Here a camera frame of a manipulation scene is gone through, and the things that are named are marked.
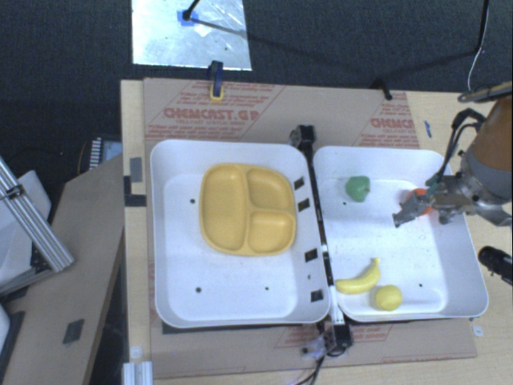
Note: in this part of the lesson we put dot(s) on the brown cardboard board red print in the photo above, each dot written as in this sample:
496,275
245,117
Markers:
332,110

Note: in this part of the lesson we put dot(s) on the white plastic tray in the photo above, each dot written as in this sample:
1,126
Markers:
240,287
401,247

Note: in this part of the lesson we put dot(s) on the green pepper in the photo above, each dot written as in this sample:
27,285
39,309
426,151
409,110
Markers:
357,189

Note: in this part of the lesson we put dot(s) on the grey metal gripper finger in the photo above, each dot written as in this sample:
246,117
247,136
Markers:
449,216
410,209

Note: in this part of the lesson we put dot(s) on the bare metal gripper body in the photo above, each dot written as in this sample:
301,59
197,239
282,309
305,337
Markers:
453,199

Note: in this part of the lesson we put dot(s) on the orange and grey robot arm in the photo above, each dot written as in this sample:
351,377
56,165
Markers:
494,147

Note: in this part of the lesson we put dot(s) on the orange round fruit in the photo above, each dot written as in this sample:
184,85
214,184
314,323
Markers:
418,193

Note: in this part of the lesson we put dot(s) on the thin black and white rod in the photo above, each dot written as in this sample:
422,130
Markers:
319,215

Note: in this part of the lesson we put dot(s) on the yellow lemon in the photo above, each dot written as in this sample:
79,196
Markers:
388,298

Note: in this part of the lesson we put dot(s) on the yellow divided plate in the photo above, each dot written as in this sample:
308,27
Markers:
232,207

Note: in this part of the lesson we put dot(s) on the yellow banana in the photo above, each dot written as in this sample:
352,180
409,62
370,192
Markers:
356,285

